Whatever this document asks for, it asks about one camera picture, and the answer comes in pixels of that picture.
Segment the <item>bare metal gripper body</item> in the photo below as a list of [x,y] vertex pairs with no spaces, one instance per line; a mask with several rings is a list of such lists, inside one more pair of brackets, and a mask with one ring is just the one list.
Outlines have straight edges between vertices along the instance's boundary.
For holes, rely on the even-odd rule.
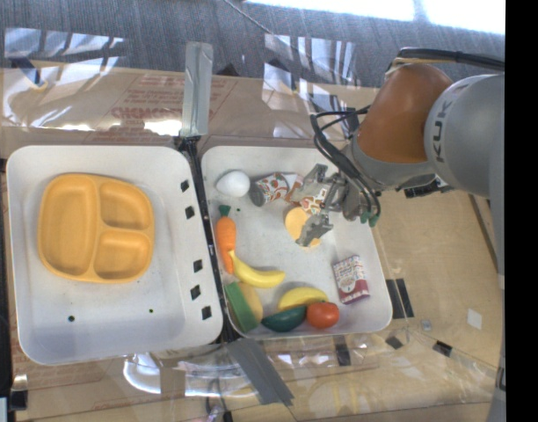
[[348,221],[363,218],[368,210],[367,200],[362,191],[352,181],[340,173],[334,173],[324,180],[327,191],[323,210],[341,213]]

